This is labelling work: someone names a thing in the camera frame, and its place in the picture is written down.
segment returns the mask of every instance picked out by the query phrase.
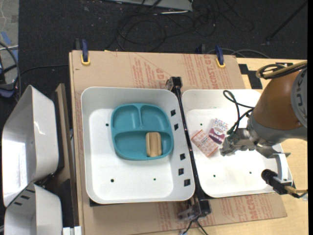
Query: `blue divided plate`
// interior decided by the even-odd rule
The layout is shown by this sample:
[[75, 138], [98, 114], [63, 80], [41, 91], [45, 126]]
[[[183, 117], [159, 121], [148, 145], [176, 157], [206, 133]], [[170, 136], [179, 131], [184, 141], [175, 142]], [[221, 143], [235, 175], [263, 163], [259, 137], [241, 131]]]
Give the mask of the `blue divided plate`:
[[[163, 109], [152, 104], [123, 104], [111, 117], [112, 140], [116, 153], [129, 160], [153, 160], [169, 155], [174, 148], [170, 121]], [[148, 157], [146, 134], [159, 132], [162, 155]]]

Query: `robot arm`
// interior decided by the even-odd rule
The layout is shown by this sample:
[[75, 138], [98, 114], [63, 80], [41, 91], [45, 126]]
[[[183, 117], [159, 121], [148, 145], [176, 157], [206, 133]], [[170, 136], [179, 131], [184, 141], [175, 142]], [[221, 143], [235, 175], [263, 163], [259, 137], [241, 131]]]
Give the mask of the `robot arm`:
[[[285, 187], [293, 185], [287, 170], [288, 154], [277, 152], [275, 145], [291, 138], [307, 140], [307, 61], [280, 68], [267, 75], [273, 79], [251, 111], [246, 128], [229, 133], [220, 153], [256, 150], [266, 158], [276, 158], [278, 174], [264, 171], [262, 178], [279, 194], [286, 194], [290, 192]], [[266, 79], [262, 72], [257, 74]]]

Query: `white plastic container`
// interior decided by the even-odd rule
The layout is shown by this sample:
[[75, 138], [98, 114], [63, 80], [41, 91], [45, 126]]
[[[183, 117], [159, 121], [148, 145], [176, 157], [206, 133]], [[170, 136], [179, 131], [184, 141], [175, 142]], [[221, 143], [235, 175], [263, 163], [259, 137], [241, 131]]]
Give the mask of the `white plastic container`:
[[[174, 150], [166, 157], [132, 161], [119, 157], [111, 135], [111, 115], [123, 104], [154, 104], [170, 121]], [[86, 188], [99, 204], [183, 201], [195, 184], [179, 104], [167, 90], [90, 87], [81, 96]]]
[[5, 235], [61, 235], [62, 228], [59, 197], [33, 183], [5, 211]]
[[[230, 91], [238, 103], [248, 106], [255, 106], [261, 95], [254, 90]], [[236, 106], [223, 96], [223, 90], [188, 90], [182, 95], [182, 104], [190, 137], [201, 129], [208, 133], [215, 118], [226, 122], [229, 128], [237, 121]], [[239, 109], [241, 115], [248, 110], [242, 106]], [[246, 125], [247, 118], [243, 118], [239, 127]], [[223, 157], [219, 149], [206, 157], [194, 144], [192, 148], [200, 185], [207, 195], [219, 198], [274, 192], [261, 173], [264, 169], [278, 171], [275, 158], [267, 159], [255, 150]], [[274, 148], [283, 152], [280, 144]]]
[[54, 104], [28, 86], [2, 132], [4, 205], [7, 207], [31, 182], [55, 172], [58, 162]]

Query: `gray floor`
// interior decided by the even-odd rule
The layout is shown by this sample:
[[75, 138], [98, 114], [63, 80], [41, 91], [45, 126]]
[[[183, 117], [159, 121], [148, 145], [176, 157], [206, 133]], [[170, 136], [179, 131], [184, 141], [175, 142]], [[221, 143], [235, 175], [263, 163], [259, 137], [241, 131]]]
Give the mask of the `gray floor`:
[[[18, 45], [19, 38], [19, 0], [0, 0], [0, 41], [9, 47]], [[13, 64], [13, 59], [7, 51], [1, 51], [3, 68]], [[6, 73], [6, 80], [13, 80], [16, 70]]]

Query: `table surface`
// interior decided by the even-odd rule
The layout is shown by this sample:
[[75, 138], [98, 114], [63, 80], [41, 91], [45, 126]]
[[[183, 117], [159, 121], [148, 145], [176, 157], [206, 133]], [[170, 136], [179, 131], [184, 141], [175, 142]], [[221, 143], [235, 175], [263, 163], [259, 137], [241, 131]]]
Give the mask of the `table surface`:
[[[298, 63], [302, 60], [286, 60], [286, 59], [250, 59], [237, 58], [238, 64], [246, 64], [250, 71], [256, 71], [258, 68], [279, 63]], [[246, 89], [251, 89], [251, 85], [247, 75], [243, 75]], [[262, 86], [268, 84], [268, 80], [261, 79]], [[307, 141], [289, 139], [282, 143], [284, 152], [290, 152], [287, 158], [290, 171], [292, 173], [295, 185], [298, 189], [308, 188], [308, 144]], [[287, 212], [287, 217], [258, 220], [245, 223], [234, 223], [227, 225], [204, 227], [209, 235], [293, 235], [293, 234], [309, 234], [308, 222], [308, 201], [296, 199], [290, 195], [283, 195], [282, 200]], [[168, 231], [159, 233], [149, 233], [154, 235], [178, 235], [179, 231]], [[202, 231], [198, 228], [192, 228], [188, 231], [188, 235], [201, 235]]]

